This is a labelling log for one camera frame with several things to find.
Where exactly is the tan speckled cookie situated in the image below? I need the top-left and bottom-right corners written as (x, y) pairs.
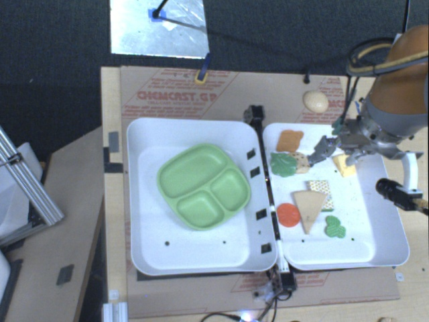
top-left (287, 151), bottom-right (311, 175)

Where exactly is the thin black and white rod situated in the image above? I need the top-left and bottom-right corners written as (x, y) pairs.
top-left (253, 119), bottom-right (290, 274)

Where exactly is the patterned square cracker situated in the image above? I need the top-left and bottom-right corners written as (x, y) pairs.
top-left (307, 179), bottom-right (334, 212)

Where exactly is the green lettuce leaf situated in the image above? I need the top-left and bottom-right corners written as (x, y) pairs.
top-left (269, 152), bottom-right (299, 178)

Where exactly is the brown cardboard board red print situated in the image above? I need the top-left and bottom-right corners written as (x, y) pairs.
top-left (119, 66), bottom-right (401, 319)

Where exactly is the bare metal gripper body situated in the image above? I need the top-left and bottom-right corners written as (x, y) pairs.
top-left (336, 117), bottom-right (415, 161)

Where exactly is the green broccoli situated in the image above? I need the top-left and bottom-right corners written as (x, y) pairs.
top-left (324, 215), bottom-right (347, 239)

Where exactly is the orange biscuit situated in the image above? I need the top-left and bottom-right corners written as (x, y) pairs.
top-left (276, 129), bottom-right (305, 153)

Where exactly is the yellow cheese wedge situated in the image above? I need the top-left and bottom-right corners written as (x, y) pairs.
top-left (332, 154), bottom-right (357, 178)

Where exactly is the green divided plate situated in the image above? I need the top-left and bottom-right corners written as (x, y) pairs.
top-left (156, 143), bottom-right (252, 231)

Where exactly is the black cylinder on white bracket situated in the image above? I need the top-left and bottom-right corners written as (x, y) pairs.
top-left (375, 151), bottom-right (429, 215)

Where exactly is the beige egg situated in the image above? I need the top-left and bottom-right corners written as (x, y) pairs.
top-left (302, 90), bottom-right (330, 113)

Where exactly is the orange round slice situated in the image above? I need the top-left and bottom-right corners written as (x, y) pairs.
top-left (276, 203), bottom-right (302, 228)

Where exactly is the tan pizza slice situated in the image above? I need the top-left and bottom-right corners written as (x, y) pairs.
top-left (290, 189), bottom-right (328, 235)

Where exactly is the white plastic tray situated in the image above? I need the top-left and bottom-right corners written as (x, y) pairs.
top-left (126, 117), bottom-right (279, 276)
top-left (262, 122), bottom-right (411, 271)

